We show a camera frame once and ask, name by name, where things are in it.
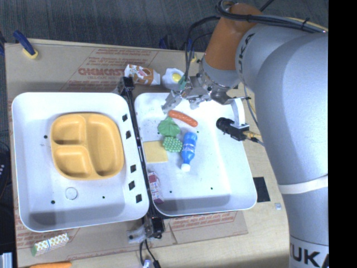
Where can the green grapes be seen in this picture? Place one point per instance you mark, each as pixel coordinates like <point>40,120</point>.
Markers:
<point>172,144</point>

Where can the small pink carton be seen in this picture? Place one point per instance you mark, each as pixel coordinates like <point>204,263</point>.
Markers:
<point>155,187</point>

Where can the orange sausage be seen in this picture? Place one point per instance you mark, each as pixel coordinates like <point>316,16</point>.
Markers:
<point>182,118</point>

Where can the yellow cheese slice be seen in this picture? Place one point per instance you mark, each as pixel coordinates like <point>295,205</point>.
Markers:
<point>154,152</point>

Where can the black cylinder on white bracket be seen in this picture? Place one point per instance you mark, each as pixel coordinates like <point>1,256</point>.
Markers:
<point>230,127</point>

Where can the orange divided plate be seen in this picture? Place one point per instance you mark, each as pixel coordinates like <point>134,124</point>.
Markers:
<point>87,145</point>

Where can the white fried egg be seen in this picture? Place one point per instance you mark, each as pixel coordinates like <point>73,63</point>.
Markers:
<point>173,78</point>

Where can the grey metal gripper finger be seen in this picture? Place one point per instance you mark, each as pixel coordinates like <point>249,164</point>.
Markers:
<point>195,102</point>
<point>173,100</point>

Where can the white plastic tray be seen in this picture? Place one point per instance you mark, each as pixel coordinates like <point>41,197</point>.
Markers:
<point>39,160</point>
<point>212,166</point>

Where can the brown cardboard board, red print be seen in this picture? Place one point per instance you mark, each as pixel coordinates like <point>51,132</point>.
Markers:
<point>69,66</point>

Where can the orange and white carton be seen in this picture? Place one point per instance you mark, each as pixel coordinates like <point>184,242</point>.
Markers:
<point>142,75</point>

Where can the orange dotted white carton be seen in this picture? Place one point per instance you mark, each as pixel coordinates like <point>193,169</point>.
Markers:
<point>50,244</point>

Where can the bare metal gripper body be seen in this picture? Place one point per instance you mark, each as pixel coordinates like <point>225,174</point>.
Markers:
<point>205,88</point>

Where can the blue bottle with white cap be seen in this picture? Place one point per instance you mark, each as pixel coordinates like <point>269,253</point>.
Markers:
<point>189,148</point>

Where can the green lettuce leaf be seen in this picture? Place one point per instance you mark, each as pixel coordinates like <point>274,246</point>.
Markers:
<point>168,127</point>

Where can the orange carrot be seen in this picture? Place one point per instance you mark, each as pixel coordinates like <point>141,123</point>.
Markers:
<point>50,265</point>

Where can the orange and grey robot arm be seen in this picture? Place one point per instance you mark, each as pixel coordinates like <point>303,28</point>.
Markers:
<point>290,99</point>

